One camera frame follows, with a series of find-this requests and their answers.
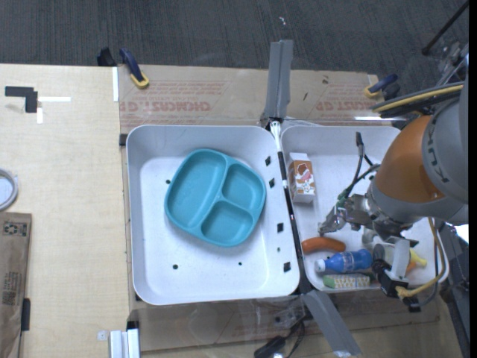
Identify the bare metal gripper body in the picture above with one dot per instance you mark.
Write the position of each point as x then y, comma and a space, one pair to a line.
358, 208

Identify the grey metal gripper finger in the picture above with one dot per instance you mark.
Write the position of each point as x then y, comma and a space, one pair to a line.
334, 215
325, 228

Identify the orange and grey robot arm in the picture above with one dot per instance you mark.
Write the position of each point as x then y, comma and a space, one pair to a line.
406, 170

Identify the orange sausage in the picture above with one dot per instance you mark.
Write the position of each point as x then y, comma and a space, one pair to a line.
322, 244

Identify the blue bottle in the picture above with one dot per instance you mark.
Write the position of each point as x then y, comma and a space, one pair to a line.
348, 261

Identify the brown and white carton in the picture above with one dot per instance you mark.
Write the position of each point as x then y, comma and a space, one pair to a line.
301, 179

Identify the yellow and green packet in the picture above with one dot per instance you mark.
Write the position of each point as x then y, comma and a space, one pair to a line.
344, 281

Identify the white plastic tray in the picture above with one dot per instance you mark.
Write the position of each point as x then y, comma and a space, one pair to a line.
156, 274
335, 147

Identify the orange carrot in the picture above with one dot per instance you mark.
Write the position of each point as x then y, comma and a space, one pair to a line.
410, 267

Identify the yellow banana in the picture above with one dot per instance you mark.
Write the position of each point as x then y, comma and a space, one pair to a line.
418, 259

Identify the blue divided plate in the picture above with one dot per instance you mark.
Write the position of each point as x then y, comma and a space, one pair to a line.
194, 188

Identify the brown cardboard board, red print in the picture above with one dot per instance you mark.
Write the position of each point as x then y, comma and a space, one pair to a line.
223, 95

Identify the clear tape roll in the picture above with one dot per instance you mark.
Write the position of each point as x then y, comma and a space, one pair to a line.
15, 188

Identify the brown paper bag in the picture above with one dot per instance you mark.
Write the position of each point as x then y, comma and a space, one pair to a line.
13, 274

